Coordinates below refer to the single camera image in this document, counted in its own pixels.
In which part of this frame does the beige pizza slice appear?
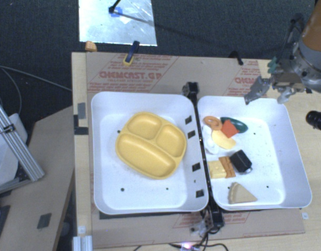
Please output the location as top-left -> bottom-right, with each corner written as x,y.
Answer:
227,181 -> 259,205

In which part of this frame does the orange waffle biscuit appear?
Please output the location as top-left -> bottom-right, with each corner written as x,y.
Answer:
84,40 -> 98,53

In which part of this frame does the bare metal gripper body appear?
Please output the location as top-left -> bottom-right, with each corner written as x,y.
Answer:
270,51 -> 321,94

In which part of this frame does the white crumpled toy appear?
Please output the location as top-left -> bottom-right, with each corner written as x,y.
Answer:
202,125 -> 220,155

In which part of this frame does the yellow divided plate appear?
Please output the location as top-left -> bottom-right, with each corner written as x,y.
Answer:
115,111 -> 188,180

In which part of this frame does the thin black rod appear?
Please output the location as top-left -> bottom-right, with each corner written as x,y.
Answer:
190,93 -> 217,214

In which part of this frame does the brown cardboard board, red print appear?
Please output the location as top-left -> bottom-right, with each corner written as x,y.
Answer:
85,52 -> 306,248

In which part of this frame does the yellow round slice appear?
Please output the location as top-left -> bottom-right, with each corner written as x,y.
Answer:
211,129 -> 237,150

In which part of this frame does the dark green oval toy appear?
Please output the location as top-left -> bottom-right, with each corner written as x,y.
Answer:
219,116 -> 249,134

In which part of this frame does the orange-red wedge toy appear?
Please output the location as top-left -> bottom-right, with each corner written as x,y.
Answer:
220,119 -> 240,139

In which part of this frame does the orange doughnut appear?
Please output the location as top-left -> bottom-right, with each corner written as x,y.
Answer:
203,116 -> 224,131

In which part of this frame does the yellow cheese block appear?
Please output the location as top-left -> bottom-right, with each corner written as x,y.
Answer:
207,160 -> 227,180

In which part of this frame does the white plastic tray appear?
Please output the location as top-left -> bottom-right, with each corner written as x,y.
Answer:
91,91 -> 210,215
196,95 -> 313,211

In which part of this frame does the black box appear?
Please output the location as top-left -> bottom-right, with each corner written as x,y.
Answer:
229,149 -> 253,174

